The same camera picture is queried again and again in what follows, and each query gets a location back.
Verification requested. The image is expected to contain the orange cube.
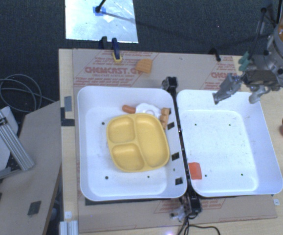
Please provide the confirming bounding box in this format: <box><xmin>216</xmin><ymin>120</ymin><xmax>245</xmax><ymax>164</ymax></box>
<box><xmin>188</xmin><ymin>162</ymin><xmax>203</xmax><ymax>181</ymax></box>

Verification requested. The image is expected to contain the white fried egg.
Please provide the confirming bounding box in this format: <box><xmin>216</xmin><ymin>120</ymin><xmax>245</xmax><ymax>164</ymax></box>
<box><xmin>134</xmin><ymin>102</ymin><xmax>162</xmax><ymax>119</ymax></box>

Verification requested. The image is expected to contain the yellow divided plate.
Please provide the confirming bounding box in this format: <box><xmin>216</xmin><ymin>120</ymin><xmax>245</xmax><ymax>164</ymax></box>
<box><xmin>106</xmin><ymin>113</ymin><xmax>171</xmax><ymax>173</ymax></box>

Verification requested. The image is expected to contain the orange sausage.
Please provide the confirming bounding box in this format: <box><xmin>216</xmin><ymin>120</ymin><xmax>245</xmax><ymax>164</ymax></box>
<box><xmin>122</xmin><ymin>104</ymin><xmax>137</xmax><ymax>115</ymax></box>

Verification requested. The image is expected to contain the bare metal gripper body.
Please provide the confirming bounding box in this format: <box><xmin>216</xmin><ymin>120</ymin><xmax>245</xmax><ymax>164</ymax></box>
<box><xmin>243</xmin><ymin>54</ymin><xmax>283</xmax><ymax>93</ymax></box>

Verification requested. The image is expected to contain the tan biscuit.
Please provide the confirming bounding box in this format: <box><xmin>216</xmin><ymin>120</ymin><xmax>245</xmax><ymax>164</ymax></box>
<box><xmin>159</xmin><ymin>107</ymin><xmax>172</xmax><ymax>130</ymax></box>

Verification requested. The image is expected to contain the brown cardboard board red print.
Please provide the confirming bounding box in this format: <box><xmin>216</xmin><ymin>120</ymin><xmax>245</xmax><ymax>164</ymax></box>
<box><xmin>71</xmin><ymin>48</ymin><xmax>278</xmax><ymax>234</ymax></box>

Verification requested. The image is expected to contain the white plastic tray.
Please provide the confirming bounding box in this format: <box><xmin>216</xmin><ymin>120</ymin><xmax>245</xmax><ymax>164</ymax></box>
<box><xmin>176</xmin><ymin>89</ymin><xmax>283</xmax><ymax>198</ymax></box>
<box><xmin>77</xmin><ymin>85</ymin><xmax>188</xmax><ymax>202</ymax></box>

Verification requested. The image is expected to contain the thin black rod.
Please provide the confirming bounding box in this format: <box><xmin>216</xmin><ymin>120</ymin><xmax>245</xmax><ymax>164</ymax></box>
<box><xmin>171</xmin><ymin>88</ymin><xmax>193</xmax><ymax>200</ymax></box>

